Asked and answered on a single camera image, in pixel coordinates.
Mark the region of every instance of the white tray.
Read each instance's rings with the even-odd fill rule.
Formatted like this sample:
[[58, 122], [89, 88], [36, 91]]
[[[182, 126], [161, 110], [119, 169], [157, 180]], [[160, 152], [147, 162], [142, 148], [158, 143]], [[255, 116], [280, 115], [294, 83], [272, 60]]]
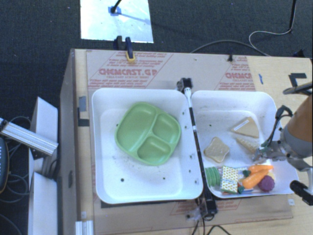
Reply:
[[[263, 143], [270, 135], [274, 122], [276, 107], [273, 99], [263, 92], [223, 92], [197, 91], [192, 95], [192, 102], [199, 135], [201, 151], [209, 146], [214, 137], [219, 137], [230, 147], [230, 152], [222, 163], [217, 163], [202, 154], [204, 167], [245, 167], [253, 164], [252, 154], [245, 150], [236, 141], [244, 138], [248, 141]], [[252, 117], [256, 122], [260, 137], [258, 139], [236, 134], [230, 131], [246, 117]], [[279, 131], [275, 132], [274, 139], [279, 139]], [[292, 180], [298, 180], [294, 167], [288, 162], [267, 161], [274, 165], [275, 188], [270, 193], [260, 191], [257, 187], [245, 194], [222, 194], [219, 186], [210, 187], [211, 192], [219, 198], [240, 198], [271, 194], [293, 193], [289, 187]]]
[[[151, 103], [176, 118], [181, 138], [170, 159], [146, 165], [120, 150], [116, 125], [136, 102]], [[97, 90], [92, 96], [96, 191], [109, 204], [197, 198], [203, 189], [186, 97], [175, 90]]]

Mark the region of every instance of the dark floor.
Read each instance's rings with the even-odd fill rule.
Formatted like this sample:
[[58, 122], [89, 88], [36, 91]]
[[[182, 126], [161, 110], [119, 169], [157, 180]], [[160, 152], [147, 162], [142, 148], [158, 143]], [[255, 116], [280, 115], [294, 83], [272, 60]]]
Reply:
[[[248, 44], [255, 30], [285, 32], [292, 0], [148, 0], [154, 44], [135, 50], [191, 52], [206, 43], [231, 39]], [[301, 49], [312, 58], [313, 0], [297, 0], [293, 31], [284, 36], [258, 34], [254, 44], [272, 56]], [[37, 96], [59, 107], [70, 48], [112, 49], [112, 42], [80, 39], [80, 0], [0, 0], [0, 117], [31, 117]], [[260, 53], [223, 43], [202, 53]], [[27, 173], [27, 153], [19, 152], [12, 170]], [[0, 214], [27, 234], [28, 200], [0, 203]], [[0, 217], [0, 234], [16, 234]]]

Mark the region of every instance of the orange carrot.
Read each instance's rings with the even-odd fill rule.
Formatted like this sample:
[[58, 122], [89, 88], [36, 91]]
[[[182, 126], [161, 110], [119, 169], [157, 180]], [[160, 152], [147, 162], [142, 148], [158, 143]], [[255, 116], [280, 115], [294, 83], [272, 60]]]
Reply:
[[243, 179], [243, 186], [246, 189], [255, 187], [268, 174], [268, 170], [260, 170]]
[[273, 168], [274, 168], [274, 166], [268, 165], [268, 164], [259, 164], [259, 165], [255, 164], [255, 165], [250, 166], [248, 170], [251, 171], [251, 174], [253, 174], [253, 173], [256, 173], [260, 170], [268, 170], [269, 171]]

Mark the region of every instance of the purple toy vegetable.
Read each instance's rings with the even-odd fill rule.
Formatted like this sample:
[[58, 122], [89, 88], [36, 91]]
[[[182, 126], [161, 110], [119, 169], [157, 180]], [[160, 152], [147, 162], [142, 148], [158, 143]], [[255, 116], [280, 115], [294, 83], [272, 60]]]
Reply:
[[275, 186], [275, 182], [272, 179], [272, 177], [266, 175], [258, 184], [258, 187], [260, 188], [260, 190], [265, 191], [265, 192], [269, 192], [270, 190], [273, 190]]

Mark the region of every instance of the wooden table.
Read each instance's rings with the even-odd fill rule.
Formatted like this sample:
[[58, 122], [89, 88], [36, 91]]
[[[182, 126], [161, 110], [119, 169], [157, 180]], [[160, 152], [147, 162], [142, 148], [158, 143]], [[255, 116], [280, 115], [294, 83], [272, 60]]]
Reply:
[[[275, 101], [277, 107], [282, 104], [295, 111], [306, 98], [303, 95], [283, 95], [282, 91], [291, 87], [288, 75], [290, 73], [305, 73], [307, 79], [298, 80], [299, 84], [309, 82], [312, 79], [312, 63], [304, 58], [282, 58], [282, 57], [247, 57], [249, 68], [252, 74], [254, 85], [257, 91], [268, 93]], [[75, 69], [76, 69], [76, 92], [77, 98], [86, 95], [87, 91], [87, 71], [86, 71], [86, 50], [75, 50]], [[82, 112], [81, 118], [89, 118], [88, 113]], [[284, 126], [288, 119], [282, 119]], [[89, 128], [79, 128], [79, 168], [80, 175], [80, 200], [81, 210], [87, 214], [87, 220], [93, 220], [93, 196], [92, 196], [92, 176], [90, 158], [90, 135]], [[312, 165], [312, 157], [306, 159]], [[298, 173], [301, 182], [308, 184], [306, 173]], [[223, 225], [232, 235], [274, 235], [274, 234], [310, 234], [313, 230], [313, 208], [305, 204], [300, 197], [295, 194], [288, 196], [294, 201], [291, 207], [293, 218], [273, 220], [265, 222], [252, 222], [241, 224]], [[174, 229], [165, 231], [132, 233], [132, 235], [189, 235], [192, 228]], [[202, 234], [202, 227], [199, 227], [197, 235]], [[219, 228], [215, 228], [214, 235], [224, 234]]]

